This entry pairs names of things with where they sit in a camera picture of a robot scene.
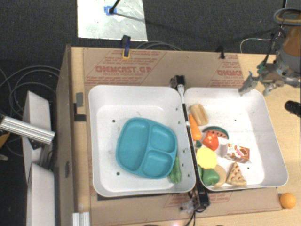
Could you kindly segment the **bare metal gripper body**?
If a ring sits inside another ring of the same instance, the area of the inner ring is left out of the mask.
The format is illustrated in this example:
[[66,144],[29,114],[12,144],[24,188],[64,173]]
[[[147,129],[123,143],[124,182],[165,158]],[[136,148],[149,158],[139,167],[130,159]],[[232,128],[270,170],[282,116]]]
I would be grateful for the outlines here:
[[268,86],[283,87],[284,85],[299,88],[300,72],[290,68],[282,62],[261,63],[257,66],[257,73],[261,76],[261,82]]

